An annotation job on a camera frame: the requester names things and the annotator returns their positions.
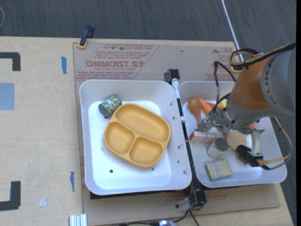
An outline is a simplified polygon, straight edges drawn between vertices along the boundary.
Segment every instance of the table surface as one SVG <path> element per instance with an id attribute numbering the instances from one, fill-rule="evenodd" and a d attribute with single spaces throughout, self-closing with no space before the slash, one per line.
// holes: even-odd
<path id="1" fill-rule="evenodd" d="M 229 42 L 101 40 L 101 42 L 184 46 Z M 74 38 L 0 37 L 0 52 L 18 52 L 21 71 L 0 59 L 0 83 L 15 84 L 14 110 L 0 110 L 0 202 L 9 201 L 10 183 L 21 181 L 21 206 L 0 211 L 1 225 L 68 225 L 69 215 L 83 213 L 77 106 L 72 44 Z M 61 57 L 67 59 L 63 74 Z M 200 225 L 293 225 L 280 184 L 280 207 L 196 216 Z M 40 207 L 47 198 L 48 206 Z M 186 217 L 178 225 L 195 225 Z"/>

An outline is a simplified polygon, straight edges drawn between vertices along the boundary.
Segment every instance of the black bracket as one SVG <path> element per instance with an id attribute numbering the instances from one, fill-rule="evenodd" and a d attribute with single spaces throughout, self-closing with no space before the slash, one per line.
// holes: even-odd
<path id="1" fill-rule="evenodd" d="M 21 59 L 19 53 L 0 52 L 0 58 L 11 58 L 13 60 L 13 71 L 21 71 Z"/>
<path id="2" fill-rule="evenodd" d="M 21 206 L 21 182 L 16 181 L 10 184 L 9 201 L 0 202 L 0 211 L 16 210 Z"/>

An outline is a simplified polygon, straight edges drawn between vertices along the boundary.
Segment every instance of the can top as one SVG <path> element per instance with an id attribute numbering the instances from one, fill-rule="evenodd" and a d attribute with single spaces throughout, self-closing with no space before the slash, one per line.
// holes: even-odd
<path id="1" fill-rule="evenodd" d="M 215 139 L 214 144 L 216 146 L 216 149 L 221 152 L 225 152 L 229 148 L 229 144 L 228 144 L 227 140 L 222 137 Z"/>

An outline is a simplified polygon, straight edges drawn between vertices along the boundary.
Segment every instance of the white cable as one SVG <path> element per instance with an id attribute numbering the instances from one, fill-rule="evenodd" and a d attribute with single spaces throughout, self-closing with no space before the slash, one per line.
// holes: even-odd
<path id="1" fill-rule="evenodd" d="M 5 18 L 5 16 L 4 16 L 4 11 L 3 11 L 3 9 L 2 9 L 1 7 L 0 7 L 0 10 L 1 10 L 2 15 L 3 15 L 2 22 L 1 22 L 1 24 L 0 24 L 0 28 L 1 28 L 1 26 L 2 26 L 3 23 L 4 23 L 4 18 Z"/>
<path id="2" fill-rule="evenodd" d="M 227 20 L 228 20 L 228 24 L 230 26 L 230 30 L 231 30 L 231 33 L 232 33 L 232 37 L 234 39 L 234 43 L 235 43 L 236 49 L 239 50 L 239 45 L 237 43 L 236 36 L 235 36 L 234 30 L 232 28 L 232 24 L 231 24 L 231 21 L 230 21 L 230 18 L 229 18 L 229 15 L 228 15 L 228 12 L 227 12 L 224 0 L 222 0 L 222 6 L 224 8 L 224 11 L 225 11 L 225 14 L 226 14 L 226 17 L 227 17 Z M 239 58 L 240 58 L 240 61 L 244 60 L 241 54 L 239 55 Z"/>

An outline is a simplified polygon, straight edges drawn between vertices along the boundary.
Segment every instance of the light blue square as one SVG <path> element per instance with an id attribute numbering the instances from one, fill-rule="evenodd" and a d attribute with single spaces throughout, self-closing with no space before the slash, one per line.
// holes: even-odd
<path id="1" fill-rule="evenodd" d="M 0 83 L 0 110 L 15 109 L 15 84 Z"/>

